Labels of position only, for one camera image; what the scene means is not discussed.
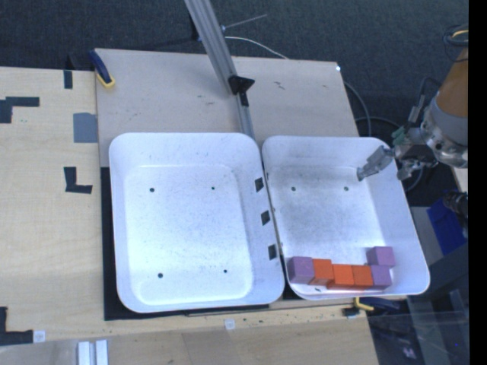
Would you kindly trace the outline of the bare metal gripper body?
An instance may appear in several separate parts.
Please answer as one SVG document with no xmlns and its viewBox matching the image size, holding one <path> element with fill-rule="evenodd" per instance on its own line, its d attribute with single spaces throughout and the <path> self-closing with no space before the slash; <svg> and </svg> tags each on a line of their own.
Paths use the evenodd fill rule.
<svg viewBox="0 0 487 365">
<path fill-rule="evenodd" d="M 393 133 L 393 146 L 396 159 L 403 163 L 468 167 L 467 146 L 451 140 L 438 127 L 406 129 L 402 126 Z"/>
</svg>

